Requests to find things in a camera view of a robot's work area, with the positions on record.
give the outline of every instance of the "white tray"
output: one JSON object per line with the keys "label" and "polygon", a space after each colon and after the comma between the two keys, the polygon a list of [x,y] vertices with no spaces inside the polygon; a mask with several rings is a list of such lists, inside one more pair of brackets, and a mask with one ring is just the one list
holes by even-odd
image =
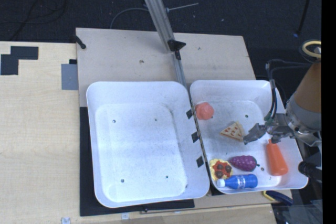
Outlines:
{"label": "white tray", "polygon": [[110,208],[203,197],[209,177],[187,90],[95,82],[87,90],[94,192]]}
{"label": "white tray", "polygon": [[[256,124],[264,124],[264,116],[271,106],[271,90],[268,81],[252,80],[198,80],[190,88],[194,105],[208,102],[215,110],[214,116],[207,120],[198,120],[204,150],[208,162],[214,158],[227,160],[234,156],[252,155],[260,165],[252,172],[258,177],[258,186],[254,189],[234,190],[228,187],[217,188],[222,193],[235,194],[251,191],[299,189],[304,188],[308,178],[298,171],[302,161],[296,140],[282,138],[278,143],[289,172],[283,176],[269,173],[266,144],[271,135],[244,145],[243,142],[219,135],[220,131],[235,121],[239,121],[247,134]],[[281,97],[277,92],[277,112],[284,113]],[[233,167],[234,174],[249,174]]]}

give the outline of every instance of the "gray tape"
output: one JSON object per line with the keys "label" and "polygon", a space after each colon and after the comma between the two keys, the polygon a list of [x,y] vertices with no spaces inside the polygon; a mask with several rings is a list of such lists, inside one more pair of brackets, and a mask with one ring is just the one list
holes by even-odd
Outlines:
{"label": "gray tape", "polygon": [[77,65],[62,64],[62,90],[78,90]]}

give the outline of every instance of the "black floor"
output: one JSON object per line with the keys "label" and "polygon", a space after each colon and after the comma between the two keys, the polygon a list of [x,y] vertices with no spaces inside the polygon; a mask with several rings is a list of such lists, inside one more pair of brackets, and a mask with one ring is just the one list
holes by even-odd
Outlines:
{"label": "black floor", "polygon": [[[243,36],[257,79],[267,79],[270,59],[305,62],[300,45],[321,40],[322,0],[163,0],[174,9],[169,19],[175,33]],[[143,0],[0,0],[0,40],[75,42],[76,27],[155,31]],[[295,91],[305,70],[275,73],[283,100]],[[301,202],[320,197],[300,191]]]}

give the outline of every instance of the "toy pizza slice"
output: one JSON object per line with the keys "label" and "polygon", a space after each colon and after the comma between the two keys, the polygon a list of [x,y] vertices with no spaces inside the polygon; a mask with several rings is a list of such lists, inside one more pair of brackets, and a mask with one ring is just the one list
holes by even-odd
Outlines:
{"label": "toy pizza slice", "polygon": [[242,125],[238,121],[236,121],[224,130],[222,130],[220,134],[242,142],[245,132]]}

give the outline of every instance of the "bottle cap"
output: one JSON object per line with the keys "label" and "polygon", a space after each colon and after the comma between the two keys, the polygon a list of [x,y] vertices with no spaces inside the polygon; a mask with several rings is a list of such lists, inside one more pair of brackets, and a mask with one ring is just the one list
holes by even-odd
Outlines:
{"label": "bottle cap", "polygon": [[217,180],[217,187],[218,188],[224,188],[225,187],[225,181],[224,181],[224,179],[219,179],[219,180]]}

